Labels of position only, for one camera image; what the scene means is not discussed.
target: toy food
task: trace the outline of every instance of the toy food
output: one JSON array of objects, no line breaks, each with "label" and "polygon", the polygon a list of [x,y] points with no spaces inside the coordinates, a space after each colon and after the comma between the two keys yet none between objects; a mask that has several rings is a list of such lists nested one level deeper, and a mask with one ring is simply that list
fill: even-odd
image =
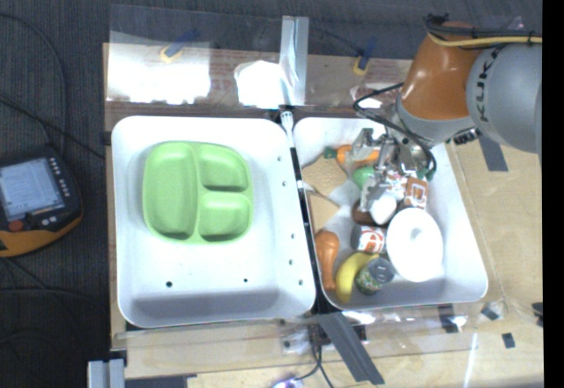
[{"label": "toy food", "polygon": [[352,206],[352,221],[354,223],[358,223],[359,225],[369,225],[371,227],[376,226],[376,222],[370,215],[370,211],[366,211],[365,213],[362,212],[360,209],[360,200],[357,200],[356,203]]},{"label": "toy food", "polygon": [[354,286],[366,295],[377,293],[383,285],[390,283],[395,272],[391,262],[378,257],[365,265],[354,277]]},{"label": "toy food", "polygon": [[314,235],[316,235],[327,221],[338,212],[339,206],[314,192],[308,192],[307,197],[311,227],[314,230]]},{"label": "toy food", "polygon": [[352,172],[352,181],[357,185],[359,189],[362,189],[364,182],[367,180],[367,178],[373,176],[374,173],[374,167],[371,166],[357,168],[356,170],[354,170],[354,172]]},{"label": "toy food", "polygon": [[427,191],[427,181],[410,176],[405,185],[405,205],[425,209],[427,207]]},{"label": "toy food", "polygon": [[431,214],[408,207],[397,213],[386,234],[386,249],[397,273],[414,283],[442,273],[442,232]]},{"label": "toy food", "polygon": [[346,181],[345,171],[335,158],[326,159],[321,155],[317,160],[301,171],[302,179],[317,192],[328,196],[335,188]]},{"label": "toy food", "polygon": [[385,225],[394,216],[396,210],[397,201],[390,191],[386,190],[370,206],[370,216],[377,225]]},{"label": "toy food", "polygon": [[333,291],[336,287],[333,279],[333,265],[340,245],[338,236],[331,231],[321,230],[314,239],[315,253],[321,265],[323,289]]},{"label": "toy food", "polygon": [[351,247],[365,253],[382,253],[386,244],[385,236],[383,228],[355,224],[351,232]]},{"label": "toy food", "polygon": [[354,277],[372,259],[379,257],[378,253],[373,255],[358,251],[348,257],[338,268],[335,283],[337,288],[335,294],[342,303],[348,303],[353,294]]},{"label": "toy food", "polygon": [[380,154],[380,152],[376,149],[374,149],[367,158],[364,158],[362,160],[351,159],[349,152],[352,149],[352,145],[342,145],[337,149],[337,162],[340,165],[345,166],[349,163],[353,163],[354,165],[366,165],[370,162],[376,163],[378,161],[378,155]]}]

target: orange vegetable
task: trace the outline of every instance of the orange vegetable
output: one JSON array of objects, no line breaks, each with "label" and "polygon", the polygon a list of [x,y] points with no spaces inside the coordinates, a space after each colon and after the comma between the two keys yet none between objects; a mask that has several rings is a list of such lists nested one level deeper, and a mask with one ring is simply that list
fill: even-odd
[{"label": "orange vegetable", "polygon": [[[337,162],[341,166],[345,165],[346,154],[349,153],[352,149],[353,149],[352,145],[342,145],[337,149]],[[378,160],[379,155],[380,152],[374,149],[373,152],[371,152],[371,154],[366,159],[356,160],[354,162],[354,165],[363,165],[363,164],[369,164],[370,162],[376,162]]]}]

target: yellow banana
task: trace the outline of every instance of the yellow banana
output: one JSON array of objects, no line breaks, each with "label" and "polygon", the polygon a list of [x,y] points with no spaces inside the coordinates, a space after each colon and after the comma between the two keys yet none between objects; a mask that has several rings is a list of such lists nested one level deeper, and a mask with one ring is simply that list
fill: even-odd
[{"label": "yellow banana", "polygon": [[353,293],[354,277],[365,265],[374,258],[379,257],[378,253],[370,254],[357,251],[348,257],[337,270],[335,283],[337,289],[335,294],[342,303],[348,303]]}]

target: green divided plate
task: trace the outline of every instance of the green divided plate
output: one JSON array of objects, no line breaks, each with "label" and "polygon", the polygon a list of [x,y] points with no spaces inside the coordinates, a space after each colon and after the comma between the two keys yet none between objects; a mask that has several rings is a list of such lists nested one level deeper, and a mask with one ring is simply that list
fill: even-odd
[{"label": "green divided plate", "polygon": [[143,215],[157,236],[186,243],[239,238],[252,221],[252,194],[247,162],[227,146],[165,142],[145,162]]}]

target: sink basin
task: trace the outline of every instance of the sink basin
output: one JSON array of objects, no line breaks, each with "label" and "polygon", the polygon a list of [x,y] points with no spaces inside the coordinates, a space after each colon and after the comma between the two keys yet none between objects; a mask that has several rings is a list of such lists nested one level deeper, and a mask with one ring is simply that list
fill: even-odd
[{"label": "sink basin", "polygon": [[112,132],[117,301],[141,328],[299,317],[315,282],[286,134],[131,116]]},{"label": "sink basin", "polygon": [[[375,138],[384,132],[382,125],[365,119],[308,117],[300,120],[293,132],[300,165],[306,167],[314,162],[326,147],[338,148],[350,144],[365,128],[372,129]],[[432,279],[419,283],[398,274],[375,295],[364,295],[354,289],[348,303],[339,301],[334,291],[324,291],[336,308],[374,310],[476,302],[486,294],[486,268],[446,146],[437,145],[432,151],[438,169],[429,184],[427,212],[436,220],[444,239],[442,270]],[[336,268],[354,252],[350,244],[354,226],[351,209],[359,198],[360,190],[351,180],[329,195],[329,200],[341,206],[338,213],[325,223],[325,228],[335,233],[340,241]]]}]

